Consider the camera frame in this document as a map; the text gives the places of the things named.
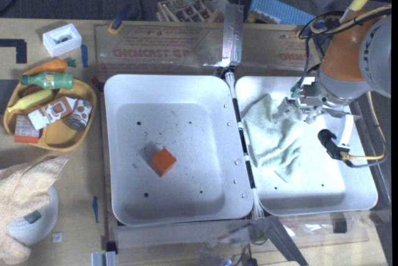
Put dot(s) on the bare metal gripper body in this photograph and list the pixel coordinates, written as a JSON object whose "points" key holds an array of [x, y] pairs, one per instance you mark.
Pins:
{"points": [[311, 95]]}

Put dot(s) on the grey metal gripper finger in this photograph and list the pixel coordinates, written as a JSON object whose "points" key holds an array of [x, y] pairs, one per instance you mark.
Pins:
{"points": [[286, 107], [311, 116]]}

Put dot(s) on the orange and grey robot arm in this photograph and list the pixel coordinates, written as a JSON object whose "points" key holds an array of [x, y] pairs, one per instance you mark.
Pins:
{"points": [[345, 59]]}

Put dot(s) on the pale green cloth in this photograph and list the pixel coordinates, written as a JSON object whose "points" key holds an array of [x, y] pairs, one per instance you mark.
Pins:
{"points": [[270, 140]]}

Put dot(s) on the white plastic tray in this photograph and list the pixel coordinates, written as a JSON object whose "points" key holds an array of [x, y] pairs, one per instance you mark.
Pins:
{"points": [[311, 190], [186, 121]]}

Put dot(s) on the orange cube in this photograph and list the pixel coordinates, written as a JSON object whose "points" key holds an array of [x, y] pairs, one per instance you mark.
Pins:
{"points": [[162, 162]]}

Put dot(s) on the brown cardboard board red print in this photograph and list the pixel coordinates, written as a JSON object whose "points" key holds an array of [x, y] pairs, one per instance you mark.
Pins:
{"points": [[161, 47]]}

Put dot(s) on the white can with orange print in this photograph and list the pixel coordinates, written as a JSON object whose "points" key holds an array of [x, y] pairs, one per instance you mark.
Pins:
{"points": [[80, 115]]}

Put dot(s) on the orange divided plate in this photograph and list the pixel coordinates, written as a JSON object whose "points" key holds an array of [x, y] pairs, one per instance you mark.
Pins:
{"points": [[59, 137]]}

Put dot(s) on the white foam box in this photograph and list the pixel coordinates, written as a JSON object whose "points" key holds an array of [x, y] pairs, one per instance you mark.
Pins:
{"points": [[62, 41]]}

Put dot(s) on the white and orange carton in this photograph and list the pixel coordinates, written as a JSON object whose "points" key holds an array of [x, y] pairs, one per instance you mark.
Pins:
{"points": [[49, 112]]}

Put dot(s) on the orange carrot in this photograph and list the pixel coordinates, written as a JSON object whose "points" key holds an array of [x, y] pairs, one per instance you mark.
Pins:
{"points": [[49, 66]]}

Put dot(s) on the green bottle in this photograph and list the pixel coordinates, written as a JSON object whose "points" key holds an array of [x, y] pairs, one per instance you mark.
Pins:
{"points": [[46, 80]]}

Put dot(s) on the yellow banana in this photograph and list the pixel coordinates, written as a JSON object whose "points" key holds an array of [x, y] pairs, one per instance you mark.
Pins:
{"points": [[34, 99]]}

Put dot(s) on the orange and white packet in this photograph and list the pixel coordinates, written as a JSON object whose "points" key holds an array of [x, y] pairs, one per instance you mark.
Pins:
{"points": [[26, 132]]}

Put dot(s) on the white bowl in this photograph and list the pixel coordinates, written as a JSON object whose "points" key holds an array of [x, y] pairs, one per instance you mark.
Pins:
{"points": [[43, 224]]}

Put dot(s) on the pale yellow cloth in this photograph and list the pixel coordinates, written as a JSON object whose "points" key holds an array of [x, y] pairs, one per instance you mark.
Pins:
{"points": [[21, 184]]}

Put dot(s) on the black cylinder on white bracket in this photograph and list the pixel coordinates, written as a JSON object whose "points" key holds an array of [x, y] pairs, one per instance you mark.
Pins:
{"points": [[330, 139]]}

